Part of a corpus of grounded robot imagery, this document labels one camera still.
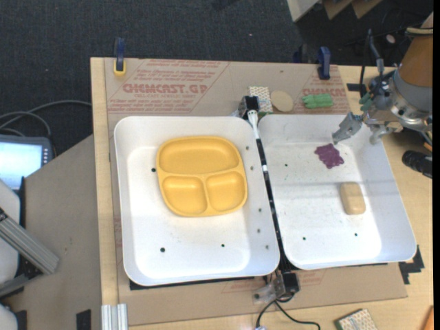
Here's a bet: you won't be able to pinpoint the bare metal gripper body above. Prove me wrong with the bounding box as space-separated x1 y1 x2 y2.
362 104 434 133

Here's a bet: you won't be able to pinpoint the purple grapes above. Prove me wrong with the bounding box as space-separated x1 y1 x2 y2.
313 142 346 170

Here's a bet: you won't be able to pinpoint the green toy vegetable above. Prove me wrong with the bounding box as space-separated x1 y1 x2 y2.
301 93 335 110

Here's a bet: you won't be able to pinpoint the beige bread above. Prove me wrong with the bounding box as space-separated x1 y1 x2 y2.
339 181 367 216

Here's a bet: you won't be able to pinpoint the tan round biscuit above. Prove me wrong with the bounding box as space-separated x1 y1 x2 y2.
269 89 295 113

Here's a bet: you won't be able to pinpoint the white green patterned packet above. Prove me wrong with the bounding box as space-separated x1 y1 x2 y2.
334 308 381 330
248 85 274 113

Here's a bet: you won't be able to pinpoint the thin black and white rod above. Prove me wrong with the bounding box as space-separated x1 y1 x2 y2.
247 109 287 275

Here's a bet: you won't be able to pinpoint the white plastic tray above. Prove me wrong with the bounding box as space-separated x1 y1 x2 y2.
113 115 281 287
256 113 418 271

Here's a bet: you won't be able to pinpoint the yellow divided plate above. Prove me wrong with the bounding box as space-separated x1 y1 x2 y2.
155 135 249 218

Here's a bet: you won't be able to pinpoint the brown cardboard board red print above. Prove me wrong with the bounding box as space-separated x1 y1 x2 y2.
102 58 410 327

